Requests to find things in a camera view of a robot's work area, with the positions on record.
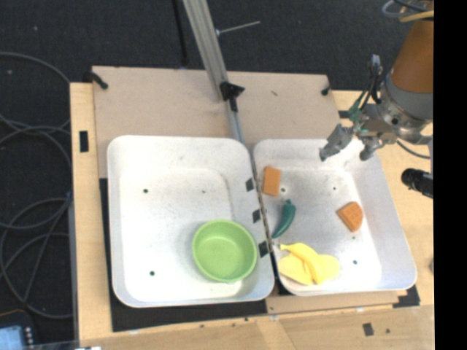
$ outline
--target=black cord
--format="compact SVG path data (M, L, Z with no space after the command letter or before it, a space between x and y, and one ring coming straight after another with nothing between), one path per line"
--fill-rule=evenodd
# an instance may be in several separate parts
M365 100L361 104L360 110L363 110L363 108L366 106L366 104L368 103L368 100L370 99L370 96L372 96L372 95L374 95L376 93L377 85L378 85L378 79L379 79L378 73L376 72L375 75L373 76L373 79L370 81L370 84L367 87L367 89L364 90L362 92L362 94L360 95L360 99L362 99L363 95L366 93Z
M406 152L410 153L411 155L414 155L415 157L418 158L423 158L424 160L430 160L431 157L429 155L421 155L420 153L414 152L404 144L402 144L399 140L397 140L398 146L400 146L402 149L404 149Z
M393 0L393 1L395 1L397 4L401 5L402 7L406 7L406 8L415 10L416 12L427 12L428 11L425 7L422 7L420 5L411 4L411 3L407 2L407 1L403 1L403 0Z
M50 65L47 62L44 62L38 58L34 58L28 55L22 55L20 53L14 52L0 52L0 58L14 58L18 60L25 60L30 61L45 68L53 71L57 74L68 86L69 86L69 79L68 77L56 67ZM41 265L42 259L44 257L45 251L47 249L48 244L50 243L50 239L53 237L65 237L68 236L65 233L56 232L55 229L59 225L59 222L63 219L63 216L67 213L70 204L72 203L72 184L71 184L71 167L72 161L69 157L69 154L66 152L65 148L60 144L56 137L53 134L59 133L65 136L69 136L70 132L66 129L69 126L69 120L65 123L62 123L59 126L52 126L52 125L29 125L24 122L19 122L15 120L10 120L6 118L4 115L0 114L0 124L4 124L7 128L11 130L7 135L0 138L0 146L5 144L8 141L11 141L14 138L19 136L33 136L38 139L46 139L60 152L62 157L65 159L68 170L70 172L70 189L67 192L66 196L62 198L48 198L41 201L37 201L36 203L32 203L31 205L25 207L23 210L19 211L11 221L0 221L0 230L3 230L3 234L1 235L0 239L0 279L5 280L7 286L11 293L24 305L25 309L29 310L31 313L34 313L39 316L43 316L44 318L48 319L70 319L72 318L71 313L67 314L50 314L45 312L42 309L39 309L29 303L29 297L31 295L32 287L36 280L37 271L39 270L39 266ZM59 203L58 209L49 217L43 220L39 220L32 224L26 225L19 225L18 220L20 220L25 214L29 213L30 211L37 209L39 207L50 205L53 203ZM36 236L26 242L24 245L21 246L8 261L4 259L4 245L7 239L7 236L12 232L21 232L23 235L27 235L28 231L36 231L40 228L45 228L49 225L48 229L46 229L43 234L40 236ZM39 250L39 254L36 258L36 262L34 263L34 269L29 276L29 282L26 287L26 292L24 295L18 292L18 289L12 283L11 279L9 278L7 270L13 264L13 262L31 245L42 242L42 245Z

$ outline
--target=black carpet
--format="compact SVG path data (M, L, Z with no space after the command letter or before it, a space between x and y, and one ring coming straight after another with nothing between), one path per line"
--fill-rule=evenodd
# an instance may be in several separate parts
M386 70L394 61L410 24L384 17L386 1L208 0L220 30L261 22L220 36L228 70L327 74L332 88L340 90L366 86L372 53ZM202 69L180 0L178 5L188 68ZM182 58L171 0L0 0L1 52L47 61L73 82L94 65L177 68ZM29 125L68 129L67 84L44 66L0 55L0 114ZM64 154L70 153L70 141L63 131L12 135L14 131L0 121L0 222L32 225L57 213L70 196L71 171ZM47 198L58 200L16 218ZM55 318L72 309L66 215L58 217L34 272L54 219L30 230L0 227L5 263L37 238L7 269L8 281L0 272L0 314L27 310L43 343L73 338L72 320Z

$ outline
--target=wooden platform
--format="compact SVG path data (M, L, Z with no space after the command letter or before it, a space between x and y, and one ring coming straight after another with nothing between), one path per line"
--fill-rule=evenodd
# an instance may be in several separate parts
M223 113L225 106L215 100L203 71L108 67L93 70L109 83L108 90L84 83L71 85L77 307L82 346L432 349L434 288L429 265L433 258L433 201L408 191L400 180L405 168L429 171L430 163L396 145L387 146L378 154L417 265L420 306L393 308L392 304L405 292L306 298L284 297L275 292L267 299L269 311L264 316L113 332L99 194L108 142L116 134L228 136L229 129ZM327 137L339 121L337 110L348 109L359 94L340 91L322 96L320 91L327 85L327 78L320 75L229 73L229 77L247 89L239 107L249 146L264 137ZM192 104L187 105L184 98ZM205 128L202 132L191 129L189 123L198 115L198 106L207 110L199 120ZM177 133L171 114L179 122ZM83 131L88 136L87 152L80 149ZM428 153L426 147L419 151Z

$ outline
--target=orange sponge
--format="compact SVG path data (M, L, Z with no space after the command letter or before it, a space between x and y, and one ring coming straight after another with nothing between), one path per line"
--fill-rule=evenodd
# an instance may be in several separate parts
M263 193L278 195L280 186L280 173L278 168L267 166L264 170Z
M363 222L363 210L358 203L348 203L337 214L352 232L360 229Z

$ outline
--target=black clip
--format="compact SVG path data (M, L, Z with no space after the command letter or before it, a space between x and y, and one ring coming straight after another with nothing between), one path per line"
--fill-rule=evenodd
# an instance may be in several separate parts
M239 108L236 104L236 98L240 96L240 94L245 89L240 87L239 85L233 85L229 82L222 82L220 83L220 92L222 93L222 97L224 101L229 101L231 105L232 112L238 112Z
M323 96L327 96L330 90L331 90L331 85L328 85L326 88L324 88L323 90L321 90L321 94L322 94Z
M109 85L106 82L104 82L102 78L94 71L85 72L82 76L82 81L86 83L92 83L94 81L98 85L100 85L103 90L106 90L109 87Z

